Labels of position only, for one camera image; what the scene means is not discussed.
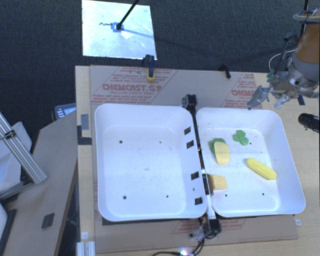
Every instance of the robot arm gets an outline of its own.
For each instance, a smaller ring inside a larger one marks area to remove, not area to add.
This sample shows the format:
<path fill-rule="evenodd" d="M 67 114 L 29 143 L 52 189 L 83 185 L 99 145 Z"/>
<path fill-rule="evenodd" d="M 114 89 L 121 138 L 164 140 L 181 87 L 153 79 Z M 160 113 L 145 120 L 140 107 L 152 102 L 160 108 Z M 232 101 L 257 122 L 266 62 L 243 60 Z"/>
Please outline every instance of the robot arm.
<path fill-rule="evenodd" d="M 320 58 L 320 9 L 311 12 L 306 11 L 293 16 L 297 21 L 307 24 L 296 49 L 288 58 L 286 71 L 278 71 L 280 63 L 268 74 L 269 87 L 258 87 L 247 102 L 250 110 L 256 105 L 268 99 L 271 93 L 277 102 L 275 109 L 283 107 L 285 102 L 296 99 L 298 95 L 308 98 L 319 98 L 315 89 L 319 85 L 319 58 Z M 281 61 L 288 53 L 286 48 L 293 35 L 286 36 L 286 44 L 282 52 Z"/>

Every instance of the white tray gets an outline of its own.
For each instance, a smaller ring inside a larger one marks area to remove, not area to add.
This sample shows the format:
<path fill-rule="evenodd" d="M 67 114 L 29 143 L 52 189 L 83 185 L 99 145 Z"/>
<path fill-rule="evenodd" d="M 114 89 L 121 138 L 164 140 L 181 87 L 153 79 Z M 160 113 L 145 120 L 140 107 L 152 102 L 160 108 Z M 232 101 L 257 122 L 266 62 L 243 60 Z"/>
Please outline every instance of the white tray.
<path fill-rule="evenodd" d="M 212 207 L 223 217 L 298 214 L 305 197 L 280 117 L 270 110 L 202 108 L 196 115 L 205 170 L 226 177 L 228 189 L 215 190 Z M 237 130 L 249 144 L 233 140 Z M 223 138 L 230 148 L 230 162 L 218 165 L 208 142 Z M 277 173 L 267 180 L 249 169 L 255 158 Z"/>
<path fill-rule="evenodd" d="M 95 132 L 98 208 L 105 219 L 187 219 L 205 213 L 197 142 L 187 110 L 103 104 L 95 111 Z M 192 179 L 194 173 L 199 177 Z"/>
<path fill-rule="evenodd" d="M 303 211 L 304 194 L 277 114 L 202 108 L 196 119 L 206 173 L 225 176 L 228 184 L 211 197 L 216 213 L 231 218 Z M 233 140 L 237 130 L 246 133 L 250 144 Z M 95 133 L 98 208 L 105 219 L 188 219 L 205 213 L 194 124 L 186 109 L 103 104 L 95 111 Z M 214 138 L 230 147 L 226 165 L 218 165 L 209 149 Z M 259 176 L 247 167 L 247 158 L 273 168 L 277 178 Z"/>

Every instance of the metal post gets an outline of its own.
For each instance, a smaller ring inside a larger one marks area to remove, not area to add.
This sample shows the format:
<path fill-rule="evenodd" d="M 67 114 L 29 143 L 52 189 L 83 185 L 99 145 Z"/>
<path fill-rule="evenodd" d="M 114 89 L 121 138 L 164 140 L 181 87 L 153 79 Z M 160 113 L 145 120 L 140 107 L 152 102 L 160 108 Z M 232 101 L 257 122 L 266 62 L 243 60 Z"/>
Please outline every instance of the metal post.
<path fill-rule="evenodd" d="M 122 20 L 120 21 L 120 23 L 118 23 L 116 25 L 116 29 L 117 30 L 121 30 L 121 27 L 122 27 L 122 24 L 125 22 L 126 18 L 129 16 L 129 14 L 131 13 L 131 11 L 135 8 L 135 6 L 137 5 L 137 3 L 139 2 L 140 0 L 135 0 L 133 5 L 130 7 L 130 9 L 127 11 L 127 13 L 124 15 L 124 17 L 122 18 Z"/>

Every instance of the yellow corn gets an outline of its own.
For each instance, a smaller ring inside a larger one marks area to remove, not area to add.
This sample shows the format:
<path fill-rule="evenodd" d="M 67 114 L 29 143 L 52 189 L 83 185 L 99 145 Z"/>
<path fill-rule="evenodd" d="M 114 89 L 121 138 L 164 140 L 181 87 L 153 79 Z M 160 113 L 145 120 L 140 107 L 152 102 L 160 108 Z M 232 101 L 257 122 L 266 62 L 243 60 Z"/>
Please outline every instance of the yellow corn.
<path fill-rule="evenodd" d="M 274 170 L 254 158 L 248 158 L 246 164 L 267 180 L 274 180 L 277 177 L 277 173 Z"/>

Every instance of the wooden table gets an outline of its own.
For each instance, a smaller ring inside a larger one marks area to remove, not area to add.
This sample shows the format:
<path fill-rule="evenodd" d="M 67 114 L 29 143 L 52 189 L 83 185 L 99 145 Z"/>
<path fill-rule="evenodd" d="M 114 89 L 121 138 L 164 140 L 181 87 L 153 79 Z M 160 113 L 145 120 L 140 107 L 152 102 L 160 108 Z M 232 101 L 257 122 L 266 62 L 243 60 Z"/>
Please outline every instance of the wooden table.
<path fill-rule="evenodd" d="M 76 100 L 77 125 L 81 125 L 81 115 L 90 113 L 91 91 L 89 67 L 76 68 Z M 255 73 L 257 85 L 267 86 L 266 74 Z M 262 104 L 264 109 L 273 110 L 275 99 L 270 96 L 270 102 Z M 228 256 L 264 256 L 264 255 L 317 255 L 320 251 L 320 185 L 319 185 L 319 134 L 312 130 L 305 130 L 298 123 L 301 113 L 319 115 L 319 102 L 316 99 L 305 99 L 306 105 L 300 106 L 296 100 L 285 103 L 276 113 L 281 117 L 291 149 L 294 163 L 304 192 L 305 210 L 296 216 L 301 221 L 297 227 L 299 239 L 268 242 L 253 242 L 228 245 L 205 246 L 201 256 L 228 255 Z M 91 117 L 89 127 L 82 130 L 82 137 L 91 137 Z M 93 210 L 93 172 L 92 147 L 80 145 L 78 147 L 79 194 L 80 194 L 80 231 L 86 231 L 81 241 L 95 240 L 95 223 Z M 151 256 L 158 251 L 142 250 L 130 252 L 113 252 L 97 254 L 99 256 Z M 168 251 L 179 252 L 180 248 Z"/>

